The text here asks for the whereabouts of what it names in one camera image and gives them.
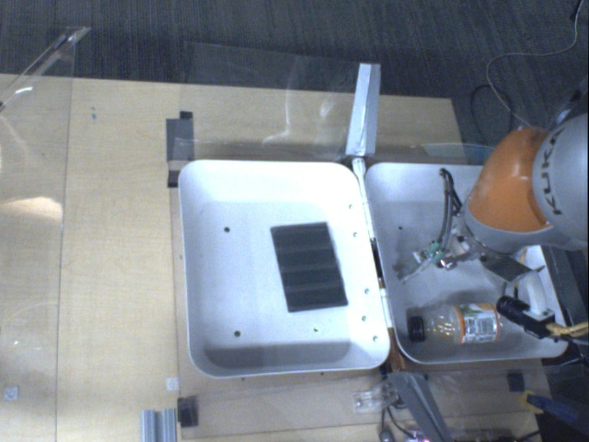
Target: carpeted floor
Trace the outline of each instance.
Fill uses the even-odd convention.
[[[63,25],[92,27],[78,49],[82,77],[231,79],[230,72],[204,74],[193,43],[379,62],[383,93],[451,98],[464,141],[494,145],[517,120],[484,87],[486,63],[504,52],[568,46],[576,1],[0,0],[0,71],[21,70],[32,57],[27,48]],[[531,123],[547,125],[586,77],[586,3],[578,26],[571,51],[501,59],[491,68]]]

